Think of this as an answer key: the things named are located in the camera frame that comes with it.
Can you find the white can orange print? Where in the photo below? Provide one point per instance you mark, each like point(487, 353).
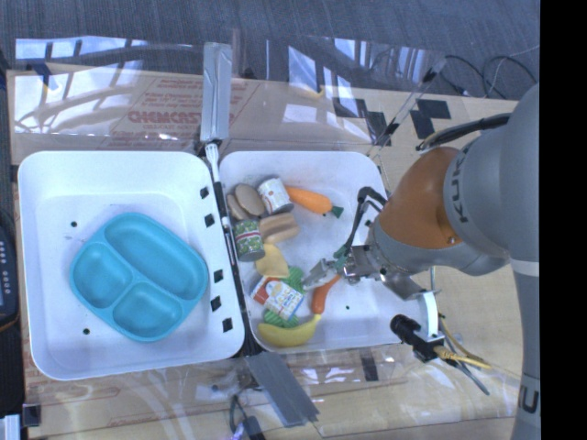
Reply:
point(274, 195)

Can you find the black cylinder on white bracket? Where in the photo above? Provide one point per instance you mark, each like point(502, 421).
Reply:
point(415, 333)

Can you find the green and white can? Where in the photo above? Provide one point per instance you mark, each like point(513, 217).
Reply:
point(248, 240)

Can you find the white plastic tray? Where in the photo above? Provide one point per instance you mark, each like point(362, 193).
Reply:
point(137, 177)
point(330, 172)

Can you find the brown cardboard board red print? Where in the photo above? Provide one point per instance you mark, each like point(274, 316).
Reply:
point(321, 122)

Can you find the blue divided plate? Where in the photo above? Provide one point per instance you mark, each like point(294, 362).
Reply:
point(151, 264)

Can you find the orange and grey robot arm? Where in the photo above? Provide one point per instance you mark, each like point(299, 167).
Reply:
point(486, 209)

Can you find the orange sausage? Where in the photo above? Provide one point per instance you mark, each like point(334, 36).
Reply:
point(320, 298)

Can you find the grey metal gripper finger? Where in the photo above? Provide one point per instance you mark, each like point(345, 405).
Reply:
point(327, 265)
point(315, 280)

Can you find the tan bread bun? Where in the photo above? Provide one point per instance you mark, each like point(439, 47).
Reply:
point(279, 228)

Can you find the white carton colourful print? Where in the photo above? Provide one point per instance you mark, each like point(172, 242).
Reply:
point(284, 298)

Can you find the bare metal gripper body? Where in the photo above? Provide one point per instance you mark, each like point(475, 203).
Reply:
point(360, 264)

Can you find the red and white carton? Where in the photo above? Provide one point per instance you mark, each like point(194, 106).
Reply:
point(260, 291)

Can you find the brown round biscuit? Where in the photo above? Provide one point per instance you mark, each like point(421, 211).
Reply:
point(250, 200)
point(235, 209)

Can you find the orange carrot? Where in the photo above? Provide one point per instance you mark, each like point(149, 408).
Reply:
point(308, 200)

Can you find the green ridged toy lettuce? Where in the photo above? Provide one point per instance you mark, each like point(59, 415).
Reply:
point(296, 278)

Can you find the yellow banana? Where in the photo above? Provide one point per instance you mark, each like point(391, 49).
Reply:
point(286, 335)

